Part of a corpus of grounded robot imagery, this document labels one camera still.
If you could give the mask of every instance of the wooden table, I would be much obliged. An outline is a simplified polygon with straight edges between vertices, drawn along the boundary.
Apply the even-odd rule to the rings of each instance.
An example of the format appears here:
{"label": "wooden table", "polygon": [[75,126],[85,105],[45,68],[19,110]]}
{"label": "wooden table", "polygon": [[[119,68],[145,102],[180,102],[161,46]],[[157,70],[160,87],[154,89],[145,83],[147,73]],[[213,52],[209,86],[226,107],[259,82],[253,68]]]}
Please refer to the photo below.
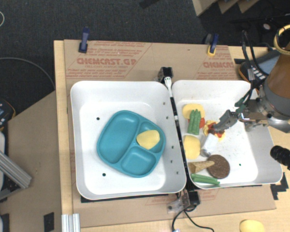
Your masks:
{"label": "wooden table", "polygon": [[[240,47],[229,47],[232,59],[244,58]],[[258,47],[255,54],[262,55],[265,48]],[[71,166],[69,153],[69,132],[67,116],[67,90],[65,78],[65,52],[64,42],[54,41],[55,72],[56,72],[56,96],[58,115],[58,146],[60,161],[60,187],[61,187],[61,210],[62,214],[73,214]],[[290,134],[282,133],[270,128],[270,133],[275,145],[290,149]],[[245,219],[255,219],[263,223],[267,232],[290,232],[290,171],[283,166],[283,172],[289,189],[279,193],[279,200],[275,202],[276,210],[245,212],[219,216],[207,216],[194,218],[195,222],[202,226],[211,227],[215,232],[237,232],[239,224]],[[102,227],[83,228],[83,232],[170,232],[172,220],[151,221],[142,223],[131,223],[122,225],[111,225]],[[206,231],[196,228],[188,218],[178,219],[175,227],[181,232]]]}

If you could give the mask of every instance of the blue plate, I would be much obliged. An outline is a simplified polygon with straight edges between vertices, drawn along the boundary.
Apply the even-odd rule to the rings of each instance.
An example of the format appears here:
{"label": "blue plate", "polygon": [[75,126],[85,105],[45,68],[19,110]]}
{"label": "blue plate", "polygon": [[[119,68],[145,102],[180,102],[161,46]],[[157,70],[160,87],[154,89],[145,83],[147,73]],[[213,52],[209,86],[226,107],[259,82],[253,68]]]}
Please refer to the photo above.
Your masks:
{"label": "blue plate", "polygon": [[[144,131],[157,130],[160,141],[151,149],[136,142]],[[97,143],[99,157],[109,166],[132,177],[144,177],[156,167],[165,148],[165,135],[143,116],[122,110],[115,113],[102,130]]]}

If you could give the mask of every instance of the blue clip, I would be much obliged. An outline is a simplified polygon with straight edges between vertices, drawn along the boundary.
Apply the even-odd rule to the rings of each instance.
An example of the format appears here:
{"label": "blue clip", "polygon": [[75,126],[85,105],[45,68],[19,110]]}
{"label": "blue clip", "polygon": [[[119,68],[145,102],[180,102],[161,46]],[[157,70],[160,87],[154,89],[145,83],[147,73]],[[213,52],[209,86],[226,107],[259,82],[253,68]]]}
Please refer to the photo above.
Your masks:
{"label": "blue clip", "polygon": [[89,28],[84,27],[83,28],[83,34],[82,34],[82,42],[79,44],[78,51],[81,53],[86,53],[87,52],[87,40],[89,38]]}
{"label": "blue clip", "polygon": [[218,43],[218,34],[215,33],[213,36],[213,40],[208,47],[207,51],[208,56],[213,57],[215,55],[217,43]]}

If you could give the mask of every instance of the brown cookie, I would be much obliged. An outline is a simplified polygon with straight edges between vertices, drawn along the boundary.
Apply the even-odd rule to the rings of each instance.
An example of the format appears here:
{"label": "brown cookie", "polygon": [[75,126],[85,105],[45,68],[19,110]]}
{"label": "brown cookie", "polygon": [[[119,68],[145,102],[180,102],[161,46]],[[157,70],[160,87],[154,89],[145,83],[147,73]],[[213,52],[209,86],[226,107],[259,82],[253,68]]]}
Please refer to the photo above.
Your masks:
{"label": "brown cookie", "polygon": [[211,155],[207,160],[213,161],[215,164],[207,168],[212,177],[223,179],[230,173],[229,162],[221,155]]}

